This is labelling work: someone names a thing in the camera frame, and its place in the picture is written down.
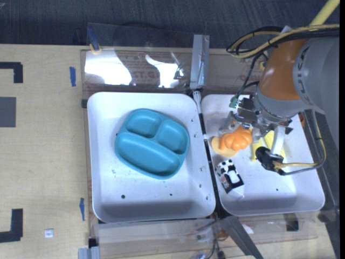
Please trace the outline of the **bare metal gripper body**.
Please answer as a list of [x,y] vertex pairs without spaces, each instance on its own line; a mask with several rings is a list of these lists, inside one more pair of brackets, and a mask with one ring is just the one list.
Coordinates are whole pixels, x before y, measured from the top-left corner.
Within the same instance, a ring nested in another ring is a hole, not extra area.
[[242,124],[250,124],[260,134],[267,134],[277,127],[282,127],[285,134],[293,130],[290,127],[291,117],[282,117],[267,110],[257,97],[243,98],[237,106],[235,119]]

